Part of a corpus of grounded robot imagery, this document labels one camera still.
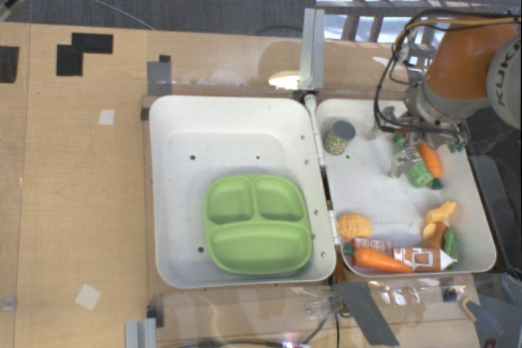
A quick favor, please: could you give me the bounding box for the white plastic tray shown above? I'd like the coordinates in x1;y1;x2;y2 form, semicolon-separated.
148;95;338;290
316;98;498;279

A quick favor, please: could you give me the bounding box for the large orange carrot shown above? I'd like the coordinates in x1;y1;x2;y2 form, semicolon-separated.
343;243;414;274

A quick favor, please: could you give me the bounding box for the tan and brown toy food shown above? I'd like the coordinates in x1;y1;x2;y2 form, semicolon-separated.
421;221;450;250

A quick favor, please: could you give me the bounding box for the yellow corn toy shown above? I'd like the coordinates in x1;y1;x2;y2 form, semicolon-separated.
337;212;374;240

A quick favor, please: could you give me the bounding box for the green can with grey lid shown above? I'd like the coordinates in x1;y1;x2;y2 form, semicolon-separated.
323;120;356;156

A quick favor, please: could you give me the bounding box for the small orange carrot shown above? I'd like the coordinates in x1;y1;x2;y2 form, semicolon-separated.
415;141;445;191

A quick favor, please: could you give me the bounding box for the pale wood board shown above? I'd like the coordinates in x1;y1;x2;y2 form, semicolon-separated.
140;29;507;348

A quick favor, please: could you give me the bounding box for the brown and white carton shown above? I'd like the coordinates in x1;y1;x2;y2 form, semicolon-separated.
392;246;459;272

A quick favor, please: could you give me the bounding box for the pale yellow toy food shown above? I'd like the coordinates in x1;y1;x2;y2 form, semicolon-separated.
425;200;458;226

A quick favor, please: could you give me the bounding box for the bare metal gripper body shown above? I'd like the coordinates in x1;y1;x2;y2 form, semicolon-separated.
394;88;468;154

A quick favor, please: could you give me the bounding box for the green divided plate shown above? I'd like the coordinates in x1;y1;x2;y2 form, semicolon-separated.
203;174;315;275

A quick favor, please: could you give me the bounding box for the green block toy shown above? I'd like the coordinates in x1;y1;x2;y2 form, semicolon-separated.
406;161;435;189

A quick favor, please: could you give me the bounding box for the green pea pod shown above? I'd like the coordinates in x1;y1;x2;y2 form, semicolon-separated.
442;227;459;258

